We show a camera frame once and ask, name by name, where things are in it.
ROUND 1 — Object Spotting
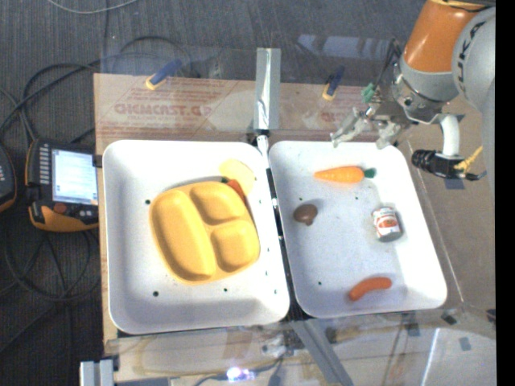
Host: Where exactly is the brown cardboard board, red print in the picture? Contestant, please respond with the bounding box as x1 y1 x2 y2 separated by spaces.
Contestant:
93 72 464 351

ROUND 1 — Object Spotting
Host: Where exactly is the red toy with green stem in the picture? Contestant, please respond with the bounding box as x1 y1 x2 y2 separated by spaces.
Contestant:
220 177 249 211

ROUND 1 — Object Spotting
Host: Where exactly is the brown toy mushroom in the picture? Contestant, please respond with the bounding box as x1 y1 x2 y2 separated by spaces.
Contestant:
292 203 319 228

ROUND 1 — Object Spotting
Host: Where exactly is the yellow divided plate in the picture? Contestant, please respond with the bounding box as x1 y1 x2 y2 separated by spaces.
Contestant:
148 180 262 285

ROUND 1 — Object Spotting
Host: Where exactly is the orange carrot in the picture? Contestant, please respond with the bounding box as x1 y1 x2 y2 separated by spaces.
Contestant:
313 165 377 185

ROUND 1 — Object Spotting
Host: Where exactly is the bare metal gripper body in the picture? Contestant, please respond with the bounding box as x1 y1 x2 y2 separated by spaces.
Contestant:
363 79 447 127

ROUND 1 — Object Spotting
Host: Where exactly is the white plastic tray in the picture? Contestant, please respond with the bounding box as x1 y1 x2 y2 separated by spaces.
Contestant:
101 138 291 335
267 140 448 320

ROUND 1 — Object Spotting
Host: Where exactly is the pale yellow round slice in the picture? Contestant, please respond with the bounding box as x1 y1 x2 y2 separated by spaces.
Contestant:
218 158 257 195

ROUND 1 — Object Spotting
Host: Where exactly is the orange sausage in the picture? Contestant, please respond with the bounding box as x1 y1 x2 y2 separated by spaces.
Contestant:
348 276 393 302

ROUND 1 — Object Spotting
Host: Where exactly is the black cylinder on white bracket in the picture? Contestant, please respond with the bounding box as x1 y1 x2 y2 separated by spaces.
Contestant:
411 113 468 180

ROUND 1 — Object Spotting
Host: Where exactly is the small red and white can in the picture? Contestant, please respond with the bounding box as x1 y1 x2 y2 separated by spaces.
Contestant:
370 206 404 243

